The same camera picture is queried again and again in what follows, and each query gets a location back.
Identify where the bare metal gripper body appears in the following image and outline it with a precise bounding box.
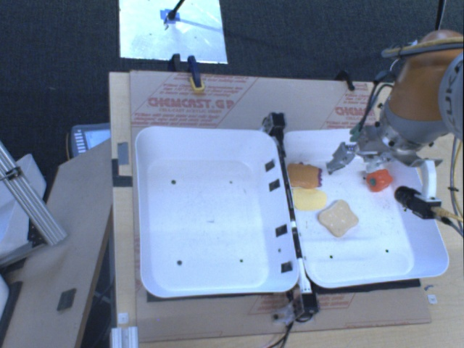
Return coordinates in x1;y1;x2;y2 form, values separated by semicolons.
356;123;436;163

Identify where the orange toy bell pepper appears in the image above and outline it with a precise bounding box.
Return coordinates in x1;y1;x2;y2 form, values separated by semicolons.
365;168;394;193

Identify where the beige toy biscuit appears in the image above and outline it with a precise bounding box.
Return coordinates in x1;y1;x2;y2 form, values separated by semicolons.
317;199;360;239

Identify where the orange toy hot dog bun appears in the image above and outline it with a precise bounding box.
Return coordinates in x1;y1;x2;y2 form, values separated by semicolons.
286;162;323;190

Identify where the white plastic tray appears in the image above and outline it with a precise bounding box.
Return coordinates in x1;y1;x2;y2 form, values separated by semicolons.
282;128;450;289
134;125;301;299

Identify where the yellow toy cheese slice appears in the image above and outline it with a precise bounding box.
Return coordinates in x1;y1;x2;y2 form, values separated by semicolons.
291;187;328;212

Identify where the brown cardboard board, red print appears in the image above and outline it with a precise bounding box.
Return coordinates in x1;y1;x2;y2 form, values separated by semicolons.
129;70;433;344

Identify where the black cylinder on white bracket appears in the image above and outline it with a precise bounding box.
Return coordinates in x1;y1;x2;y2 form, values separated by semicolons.
394;159;444;220

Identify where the thin black and white rod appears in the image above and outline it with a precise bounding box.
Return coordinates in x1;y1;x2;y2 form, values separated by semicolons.
274;134;311;294

